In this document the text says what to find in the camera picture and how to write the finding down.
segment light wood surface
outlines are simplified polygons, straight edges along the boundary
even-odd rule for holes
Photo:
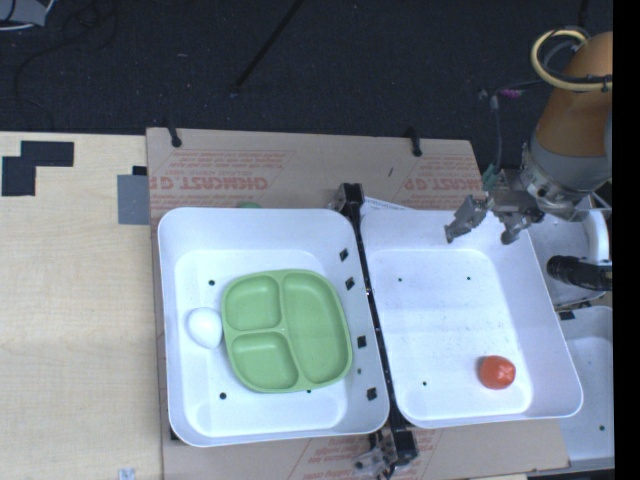
[[[117,212],[145,137],[3,133],[0,154],[21,140],[72,140],[75,163],[0,197],[0,479],[160,479],[149,227]]]

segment red object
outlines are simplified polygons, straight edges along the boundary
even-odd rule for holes
[[[516,367],[506,357],[487,356],[480,365],[480,380],[490,389],[504,389],[516,378]]]

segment green plate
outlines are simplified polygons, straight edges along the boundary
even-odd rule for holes
[[[353,353],[340,298],[310,270],[273,270],[232,281],[222,295],[231,365],[249,388],[267,393],[337,382]]]

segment yellow cable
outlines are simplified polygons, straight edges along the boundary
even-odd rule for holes
[[[533,69],[540,75],[545,82],[553,85],[554,87],[558,87],[560,89],[566,89],[568,91],[577,91],[577,92],[589,92],[589,91],[600,91],[603,87],[606,87],[608,90],[613,89],[613,81],[607,80],[604,84],[602,82],[594,82],[594,83],[572,83],[566,82],[564,80],[560,80],[549,74],[540,64],[538,60],[538,50],[542,46],[542,44],[549,39],[551,36],[570,36],[578,39],[580,43],[585,44],[588,39],[587,37],[578,32],[577,30],[551,30],[542,34],[537,41],[533,44],[531,48],[531,64],[533,65]]]

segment dark background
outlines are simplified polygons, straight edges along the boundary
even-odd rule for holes
[[[401,137],[413,127],[471,141],[484,170],[497,125],[479,91],[537,79],[529,52],[548,30],[613,30],[613,0],[304,0],[233,97],[294,2],[58,0],[45,27],[0,21],[0,130],[140,135],[169,123]],[[543,84],[500,100],[503,166],[519,165],[550,93]]]

